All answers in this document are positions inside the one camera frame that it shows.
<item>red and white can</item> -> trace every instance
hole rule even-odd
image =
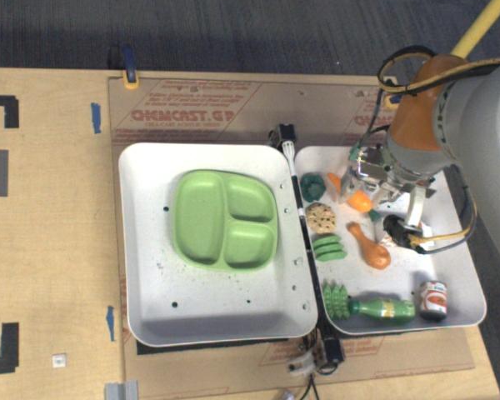
[[[425,282],[420,287],[420,315],[426,320],[440,322],[447,316],[447,285]]]

